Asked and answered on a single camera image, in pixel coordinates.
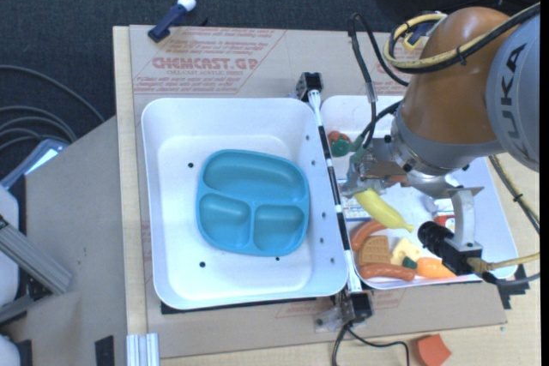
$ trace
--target white cap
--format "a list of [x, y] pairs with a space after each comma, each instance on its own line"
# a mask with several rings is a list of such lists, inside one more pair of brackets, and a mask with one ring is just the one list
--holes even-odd
[[178, 0], [178, 4], [187, 11], [192, 11], [196, 6], [196, 0]]

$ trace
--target yellow banana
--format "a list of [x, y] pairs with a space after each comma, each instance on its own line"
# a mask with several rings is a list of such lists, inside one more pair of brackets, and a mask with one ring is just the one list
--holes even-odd
[[372, 218], [390, 229], [406, 229], [413, 231], [404, 218], [391, 206], [389, 206], [372, 188], [354, 195], [354, 198], [368, 212]]

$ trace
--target orange block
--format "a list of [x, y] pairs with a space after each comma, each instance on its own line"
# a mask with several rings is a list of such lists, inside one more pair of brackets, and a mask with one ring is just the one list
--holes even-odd
[[418, 340], [418, 351], [425, 366], [440, 366], [452, 354], [440, 334]]

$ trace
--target brown sausage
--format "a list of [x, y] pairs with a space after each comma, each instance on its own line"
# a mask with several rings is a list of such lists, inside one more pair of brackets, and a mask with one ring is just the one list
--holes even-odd
[[359, 275], [362, 279], [375, 278], [383, 276], [384, 278], [398, 278], [411, 281], [415, 277], [415, 270], [408, 267], [397, 266], [395, 264], [385, 264], [382, 262], [376, 264], [367, 264], [359, 267]]
[[351, 233], [351, 249], [355, 252], [358, 251], [366, 238], [368, 238], [372, 233], [382, 231], [384, 229], [387, 229], [387, 227], [375, 219], [365, 221]]

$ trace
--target blue plate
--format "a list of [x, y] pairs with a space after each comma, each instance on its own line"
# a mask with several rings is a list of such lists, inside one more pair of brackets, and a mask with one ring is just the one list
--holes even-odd
[[232, 252], [283, 256], [305, 239], [309, 185], [292, 161], [221, 150], [202, 167], [196, 221], [210, 244]]

